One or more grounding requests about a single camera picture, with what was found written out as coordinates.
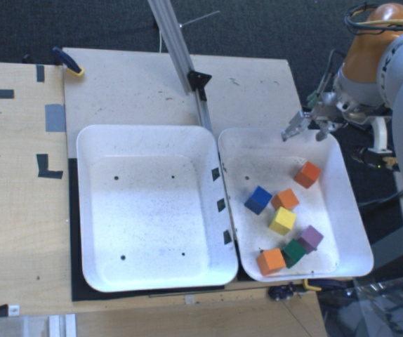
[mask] yellow block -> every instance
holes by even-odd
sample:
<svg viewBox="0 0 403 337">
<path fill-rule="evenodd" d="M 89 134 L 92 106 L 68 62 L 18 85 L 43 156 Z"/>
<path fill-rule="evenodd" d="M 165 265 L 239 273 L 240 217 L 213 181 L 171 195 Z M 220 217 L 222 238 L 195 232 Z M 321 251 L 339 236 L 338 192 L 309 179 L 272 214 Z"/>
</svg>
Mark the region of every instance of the yellow block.
<svg viewBox="0 0 403 337">
<path fill-rule="evenodd" d="M 269 224 L 269 228 L 275 232 L 278 232 L 279 234 L 284 235 L 292 230 L 296 217 L 297 215 L 292 211 L 289 211 L 281 206 L 276 210 L 275 216 L 272 222 Z"/>
</svg>

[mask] block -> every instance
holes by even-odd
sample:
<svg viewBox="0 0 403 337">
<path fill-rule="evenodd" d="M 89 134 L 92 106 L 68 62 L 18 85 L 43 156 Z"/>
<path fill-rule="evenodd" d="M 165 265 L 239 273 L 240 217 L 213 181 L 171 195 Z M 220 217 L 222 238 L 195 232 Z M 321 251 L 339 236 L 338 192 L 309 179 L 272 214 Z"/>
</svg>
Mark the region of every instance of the block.
<svg viewBox="0 0 403 337">
<path fill-rule="evenodd" d="M 271 198 L 272 195 L 268 191 L 258 186 L 249 199 L 246 200 L 245 207 L 252 210 L 256 215 L 259 215 L 263 212 L 263 209 L 265 209 Z"/>
<path fill-rule="evenodd" d="M 279 209 L 280 207 L 291 210 L 300 202 L 297 199 L 297 196 L 293 193 L 293 190 L 288 188 L 284 191 L 278 192 L 274 197 L 272 197 L 270 203 L 275 210 Z"/>
<path fill-rule="evenodd" d="M 302 232 L 297 241 L 306 250 L 306 254 L 315 251 L 319 243 L 323 240 L 323 235 L 318 232 L 313 226 L 307 226 Z"/>
<path fill-rule="evenodd" d="M 321 172 L 321 168 L 315 166 L 310 161 L 306 161 L 303 167 L 298 170 L 293 179 L 304 188 L 309 188 L 314 184 L 315 181 L 317 181 Z"/>
<path fill-rule="evenodd" d="M 296 217 L 297 215 L 294 212 L 285 209 L 284 207 L 279 207 L 275 211 L 275 216 L 273 217 L 272 222 L 270 222 L 269 228 L 279 234 L 285 235 L 292 230 Z"/>
<path fill-rule="evenodd" d="M 256 258 L 256 262 L 263 276 L 278 272 L 286 267 L 286 262 L 280 249 L 262 251 Z"/>
<path fill-rule="evenodd" d="M 292 239 L 283 249 L 282 255 L 286 267 L 293 267 L 306 254 L 306 250 L 296 239 Z"/>
</svg>

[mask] blue block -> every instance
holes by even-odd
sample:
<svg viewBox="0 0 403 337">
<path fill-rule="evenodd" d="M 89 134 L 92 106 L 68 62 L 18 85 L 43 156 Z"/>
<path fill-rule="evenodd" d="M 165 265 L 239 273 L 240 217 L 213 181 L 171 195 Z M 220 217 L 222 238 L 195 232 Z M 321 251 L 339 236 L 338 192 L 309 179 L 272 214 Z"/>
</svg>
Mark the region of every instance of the blue block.
<svg viewBox="0 0 403 337">
<path fill-rule="evenodd" d="M 256 215 L 263 212 L 263 209 L 267 206 L 272 195 L 265 191 L 261 186 L 258 186 L 253 194 L 245 202 L 245 207 L 252 210 Z"/>
</svg>

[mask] black bracket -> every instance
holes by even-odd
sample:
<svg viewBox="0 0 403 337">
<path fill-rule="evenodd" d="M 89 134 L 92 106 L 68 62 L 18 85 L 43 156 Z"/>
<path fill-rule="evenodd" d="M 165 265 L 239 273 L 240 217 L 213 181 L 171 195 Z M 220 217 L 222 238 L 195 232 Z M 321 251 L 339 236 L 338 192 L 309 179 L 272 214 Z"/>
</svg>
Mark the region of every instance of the black bracket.
<svg viewBox="0 0 403 337">
<path fill-rule="evenodd" d="M 206 101 L 206 94 L 204 92 L 204 87 L 211 80 L 212 75 L 203 74 L 202 72 L 197 72 L 194 70 L 189 71 L 187 78 L 189 79 L 190 87 L 192 91 L 199 91 L 200 100 Z"/>
</svg>

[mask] wooden table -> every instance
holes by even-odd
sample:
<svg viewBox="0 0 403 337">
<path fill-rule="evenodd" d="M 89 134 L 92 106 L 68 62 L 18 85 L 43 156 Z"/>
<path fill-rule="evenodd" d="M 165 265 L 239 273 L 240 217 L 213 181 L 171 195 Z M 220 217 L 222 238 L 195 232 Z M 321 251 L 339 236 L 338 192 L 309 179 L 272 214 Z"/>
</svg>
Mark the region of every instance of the wooden table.
<svg viewBox="0 0 403 337">
<path fill-rule="evenodd" d="M 13 98 L 0 98 L 0 305 L 19 305 L 21 315 L 77 313 L 82 336 L 114 336 L 128 328 L 132 336 L 173 329 L 165 335 L 326 335 L 315 293 L 275 302 L 267 296 L 275 284 L 260 282 L 73 302 L 67 137 L 46 130 L 46 106 L 65 104 L 63 69 L 45 65 L 39 81 L 41 69 L 0 63 L 0 90 L 14 91 Z M 47 154 L 48 170 L 62 177 L 39 177 L 38 154 Z"/>
</svg>

